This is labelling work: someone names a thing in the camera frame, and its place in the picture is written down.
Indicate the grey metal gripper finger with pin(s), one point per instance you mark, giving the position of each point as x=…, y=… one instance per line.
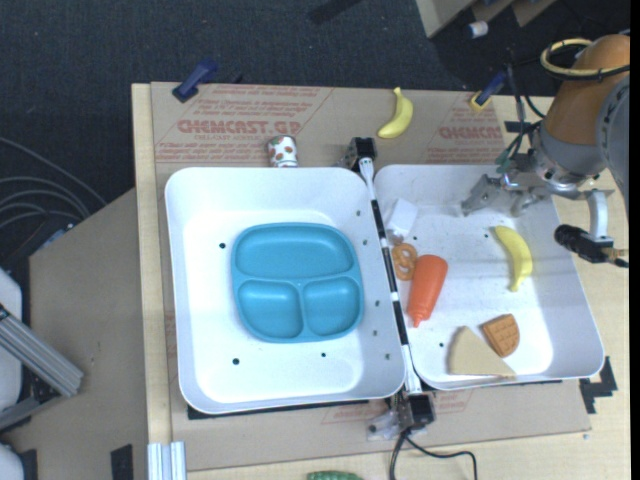
x=482, y=193
x=527, y=200

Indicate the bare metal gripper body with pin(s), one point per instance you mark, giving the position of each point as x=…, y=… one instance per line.
x=530, y=178

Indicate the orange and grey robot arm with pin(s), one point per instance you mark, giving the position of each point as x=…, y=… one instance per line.
x=575, y=103

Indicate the yellow banana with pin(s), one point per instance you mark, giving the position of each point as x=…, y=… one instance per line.
x=517, y=253
x=400, y=115

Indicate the white cube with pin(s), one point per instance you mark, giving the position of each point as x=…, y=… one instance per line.
x=402, y=215

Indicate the white plastic tray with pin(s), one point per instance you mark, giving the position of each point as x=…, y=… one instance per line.
x=210, y=293
x=475, y=288

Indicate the orange pretzel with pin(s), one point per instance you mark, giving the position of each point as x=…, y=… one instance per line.
x=402, y=258

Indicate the orange carrot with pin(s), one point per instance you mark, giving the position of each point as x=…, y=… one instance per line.
x=427, y=283

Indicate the thin black and white rod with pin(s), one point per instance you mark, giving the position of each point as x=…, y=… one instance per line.
x=388, y=263

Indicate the brown waffle biscuit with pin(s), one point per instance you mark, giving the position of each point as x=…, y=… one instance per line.
x=502, y=335

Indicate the small white bottle, blue cap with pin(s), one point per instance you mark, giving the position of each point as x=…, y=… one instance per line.
x=478, y=29

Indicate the beige bread wedge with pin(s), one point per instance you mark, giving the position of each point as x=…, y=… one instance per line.
x=472, y=355

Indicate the white can with red print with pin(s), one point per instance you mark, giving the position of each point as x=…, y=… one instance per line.
x=282, y=152

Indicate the blue divided plate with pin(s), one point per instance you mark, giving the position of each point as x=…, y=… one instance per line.
x=295, y=278

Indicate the brown cardboard board, red print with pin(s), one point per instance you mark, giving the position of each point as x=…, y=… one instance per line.
x=240, y=128

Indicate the black cylinder on white bracket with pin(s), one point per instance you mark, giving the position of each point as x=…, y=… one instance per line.
x=580, y=242

